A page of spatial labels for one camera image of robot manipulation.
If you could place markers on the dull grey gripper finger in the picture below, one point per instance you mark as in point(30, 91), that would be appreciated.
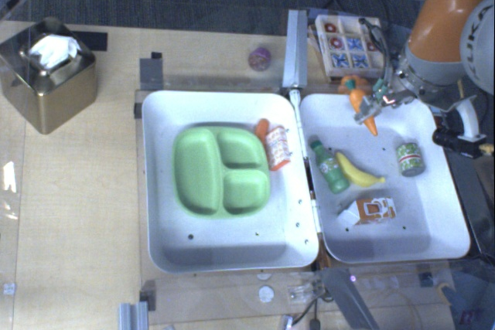
point(375, 109)
point(362, 115)

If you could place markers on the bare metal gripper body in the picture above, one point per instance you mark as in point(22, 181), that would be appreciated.
point(398, 93)

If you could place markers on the orange carrot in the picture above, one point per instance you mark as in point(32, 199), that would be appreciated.
point(372, 125)

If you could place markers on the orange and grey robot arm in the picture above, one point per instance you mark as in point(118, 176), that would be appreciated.
point(441, 23)

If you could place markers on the yellow banana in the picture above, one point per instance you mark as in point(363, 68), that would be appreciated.
point(357, 174)

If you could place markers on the green and white can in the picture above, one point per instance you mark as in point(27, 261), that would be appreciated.
point(410, 159)

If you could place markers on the green bottle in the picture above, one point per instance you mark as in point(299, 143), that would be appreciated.
point(332, 171)

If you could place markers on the wooden noughts and crosses box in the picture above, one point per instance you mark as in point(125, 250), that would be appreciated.
point(348, 50)

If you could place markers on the orange and white packet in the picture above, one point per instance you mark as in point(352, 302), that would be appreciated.
point(277, 148)

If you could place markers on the orange and white carton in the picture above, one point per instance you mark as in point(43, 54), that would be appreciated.
point(371, 210)

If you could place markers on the orange sausage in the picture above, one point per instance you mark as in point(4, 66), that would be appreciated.
point(261, 128)

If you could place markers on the purple round toy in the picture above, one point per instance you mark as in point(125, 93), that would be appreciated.
point(260, 58)

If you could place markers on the white plastic tray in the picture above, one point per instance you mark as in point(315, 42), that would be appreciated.
point(410, 228)
point(232, 243)

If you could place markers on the green divided plate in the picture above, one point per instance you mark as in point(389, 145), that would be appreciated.
point(197, 170)

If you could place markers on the white round disc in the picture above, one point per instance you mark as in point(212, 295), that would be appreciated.
point(266, 294)

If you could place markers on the gold tissue box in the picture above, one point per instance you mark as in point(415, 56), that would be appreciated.
point(50, 89)

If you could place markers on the black cylinder on white bracket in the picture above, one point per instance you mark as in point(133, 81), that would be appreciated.
point(466, 127)

